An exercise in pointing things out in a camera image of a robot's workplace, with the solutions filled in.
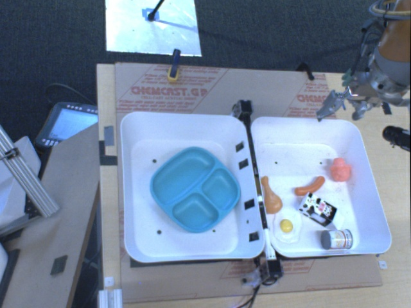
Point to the brown cardboard board red print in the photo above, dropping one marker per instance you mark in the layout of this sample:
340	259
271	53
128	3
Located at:
205	85

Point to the white plastic tray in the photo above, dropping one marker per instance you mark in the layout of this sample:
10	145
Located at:
359	210
141	184

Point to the black and white milk carton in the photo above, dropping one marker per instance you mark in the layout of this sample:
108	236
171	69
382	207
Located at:
316	208

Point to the orange toy sausage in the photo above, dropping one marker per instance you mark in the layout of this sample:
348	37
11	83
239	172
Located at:
311	187

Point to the toy fried egg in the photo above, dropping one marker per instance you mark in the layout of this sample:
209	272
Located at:
287	226

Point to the small can with grey lid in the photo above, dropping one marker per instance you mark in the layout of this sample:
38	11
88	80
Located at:
338	238

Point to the blue divided plate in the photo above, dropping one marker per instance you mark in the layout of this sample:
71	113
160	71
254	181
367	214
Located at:
192	188

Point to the pink toy figure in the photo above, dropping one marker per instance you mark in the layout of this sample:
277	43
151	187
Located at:
341	170

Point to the black cylinder on white bracket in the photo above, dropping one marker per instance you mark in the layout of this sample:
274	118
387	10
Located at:
395	136

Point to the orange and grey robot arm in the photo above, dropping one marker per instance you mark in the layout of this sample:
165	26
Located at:
395	40

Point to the thin black and white rod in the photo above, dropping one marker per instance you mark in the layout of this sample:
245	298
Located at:
254	168

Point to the orange toy chicken drumstick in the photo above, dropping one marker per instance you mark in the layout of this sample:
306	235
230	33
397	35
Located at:
273	202

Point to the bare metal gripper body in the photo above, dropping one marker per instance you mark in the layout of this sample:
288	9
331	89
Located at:
382	90

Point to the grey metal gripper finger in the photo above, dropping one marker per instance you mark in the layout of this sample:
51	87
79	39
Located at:
329	105
360	111

